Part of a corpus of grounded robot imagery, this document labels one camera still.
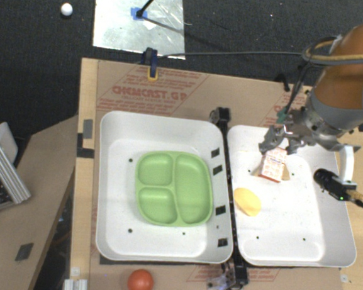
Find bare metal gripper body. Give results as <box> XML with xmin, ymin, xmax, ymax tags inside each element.
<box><xmin>281</xmin><ymin>106</ymin><xmax>346</xmax><ymax>152</ymax></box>

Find orange and white carton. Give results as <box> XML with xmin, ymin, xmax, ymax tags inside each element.
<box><xmin>257</xmin><ymin>146</ymin><xmax>289</xmax><ymax>184</ymax></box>

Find thin black rod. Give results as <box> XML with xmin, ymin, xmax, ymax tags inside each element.
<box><xmin>208</xmin><ymin>119</ymin><xmax>257</xmax><ymax>274</ymax></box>

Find yellow round biscuit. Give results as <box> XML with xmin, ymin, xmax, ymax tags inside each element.
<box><xmin>231</xmin><ymin>186</ymin><xmax>264</xmax><ymax>219</ymax></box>

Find white plastic tray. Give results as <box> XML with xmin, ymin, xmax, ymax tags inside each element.
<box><xmin>215</xmin><ymin>123</ymin><xmax>363</xmax><ymax>275</ymax></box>
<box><xmin>87</xmin><ymin>108</ymin><xmax>245</xmax><ymax>271</ymax></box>

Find brown cardboard board red print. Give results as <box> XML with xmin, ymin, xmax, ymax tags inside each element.
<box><xmin>77</xmin><ymin>59</ymin><xmax>363</xmax><ymax>290</ymax></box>

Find green divided plate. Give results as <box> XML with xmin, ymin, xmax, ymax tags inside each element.
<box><xmin>130</xmin><ymin>147</ymin><xmax>218</xmax><ymax>230</ymax></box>

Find orange ball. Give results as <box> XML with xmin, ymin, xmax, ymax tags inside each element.
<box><xmin>126</xmin><ymin>267</ymin><xmax>155</xmax><ymax>290</ymax></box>

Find black cylinder on white bracket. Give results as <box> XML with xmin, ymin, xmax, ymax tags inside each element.
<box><xmin>311</xmin><ymin>142</ymin><xmax>361</xmax><ymax>203</ymax></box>

